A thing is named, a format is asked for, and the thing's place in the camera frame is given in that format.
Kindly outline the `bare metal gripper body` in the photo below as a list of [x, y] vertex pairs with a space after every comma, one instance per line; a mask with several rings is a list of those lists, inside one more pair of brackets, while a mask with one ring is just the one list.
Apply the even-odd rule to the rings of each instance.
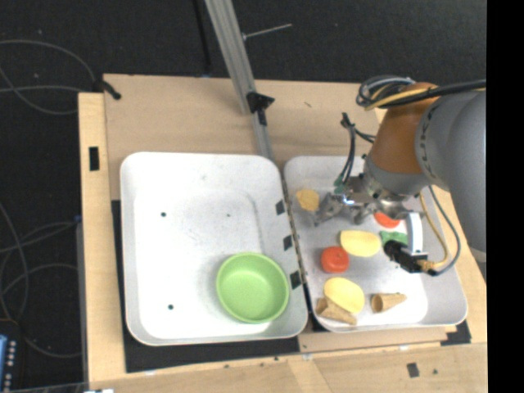
[[407, 196], [386, 189], [371, 174], [344, 179], [337, 185], [337, 193], [347, 205], [358, 208], [362, 216], [381, 212], [390, 219], [405, 219], [411, 213], [404, 205]]

